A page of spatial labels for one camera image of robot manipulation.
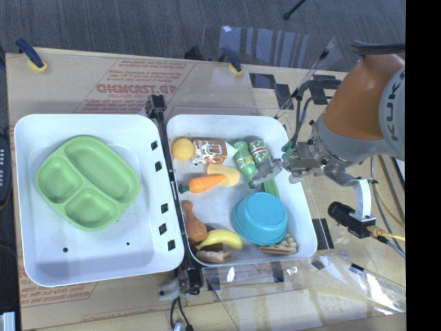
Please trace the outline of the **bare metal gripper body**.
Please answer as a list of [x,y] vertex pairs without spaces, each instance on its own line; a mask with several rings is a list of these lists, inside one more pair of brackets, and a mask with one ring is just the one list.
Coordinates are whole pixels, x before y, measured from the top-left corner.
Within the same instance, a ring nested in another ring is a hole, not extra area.
[[347,161],[322,141],[288,141],[283,146],[283,168],[289,182],[300,183],[307,175],[326,176],[337,184],[347,183]]

